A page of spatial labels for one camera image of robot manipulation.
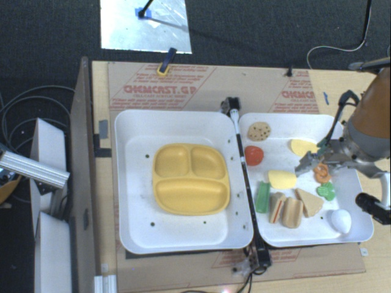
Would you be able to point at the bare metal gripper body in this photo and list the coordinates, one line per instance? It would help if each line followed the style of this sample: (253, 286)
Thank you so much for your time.
(346, 154)

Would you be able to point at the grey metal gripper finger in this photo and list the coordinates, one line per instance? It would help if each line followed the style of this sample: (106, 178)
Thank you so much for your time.
(305, 163)
(337, 169)

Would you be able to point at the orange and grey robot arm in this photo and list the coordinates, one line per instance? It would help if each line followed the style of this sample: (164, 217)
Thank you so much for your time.
(371, 108)

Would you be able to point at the orange pretzel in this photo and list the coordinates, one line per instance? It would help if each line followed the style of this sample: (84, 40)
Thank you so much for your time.
(322, 174)

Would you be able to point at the flat yellow slice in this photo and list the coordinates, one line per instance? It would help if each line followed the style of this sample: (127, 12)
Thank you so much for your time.
(301, 146)

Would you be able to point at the green broccoli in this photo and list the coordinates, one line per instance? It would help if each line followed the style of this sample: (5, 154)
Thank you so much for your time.
(326, 191)

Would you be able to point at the yellow lemon wedge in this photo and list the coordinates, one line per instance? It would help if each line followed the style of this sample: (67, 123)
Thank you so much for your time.
(282, 179)

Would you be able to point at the tan triangular bread slice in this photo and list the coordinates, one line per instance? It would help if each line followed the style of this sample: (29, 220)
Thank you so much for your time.
(310, 203)

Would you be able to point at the tan bread bun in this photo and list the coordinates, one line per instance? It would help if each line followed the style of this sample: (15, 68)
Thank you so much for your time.
(292, 213)

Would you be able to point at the white egg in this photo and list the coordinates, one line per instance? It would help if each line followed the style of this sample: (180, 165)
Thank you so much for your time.
(341, 221)

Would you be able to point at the red tomato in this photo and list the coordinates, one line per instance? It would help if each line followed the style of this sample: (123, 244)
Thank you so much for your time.
(253, 155)

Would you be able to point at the tan sandwich with red filling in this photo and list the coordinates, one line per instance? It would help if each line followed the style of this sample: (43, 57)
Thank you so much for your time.
(276, 207)

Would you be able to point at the brown chocolate chip biscuit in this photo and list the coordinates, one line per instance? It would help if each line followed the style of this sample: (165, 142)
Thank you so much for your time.
(259, 131)

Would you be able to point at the thin black and white rod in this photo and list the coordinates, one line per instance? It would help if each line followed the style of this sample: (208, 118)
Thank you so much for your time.
(244, 166)

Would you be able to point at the white plastic tray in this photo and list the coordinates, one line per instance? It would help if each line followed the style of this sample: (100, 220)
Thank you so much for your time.
(308, 233)
(137, 175)

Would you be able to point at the yellow divided plate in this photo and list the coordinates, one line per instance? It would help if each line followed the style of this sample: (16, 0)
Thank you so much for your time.
(189, 179)

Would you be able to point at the brown cardboard board red print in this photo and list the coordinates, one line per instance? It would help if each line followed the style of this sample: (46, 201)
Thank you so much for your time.
(195, 84)

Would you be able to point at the black cylinder on white bracket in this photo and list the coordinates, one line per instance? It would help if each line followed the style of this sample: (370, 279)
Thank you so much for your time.
(371, 204)

